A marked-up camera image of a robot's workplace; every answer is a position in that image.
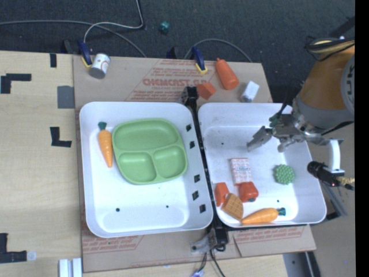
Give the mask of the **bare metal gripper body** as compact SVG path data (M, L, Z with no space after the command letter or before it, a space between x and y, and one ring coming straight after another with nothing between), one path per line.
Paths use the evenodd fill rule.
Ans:
M323 137L323 129L320 129L299 114L275 114L270 118L272 135L282 144L309 141L319 143Z

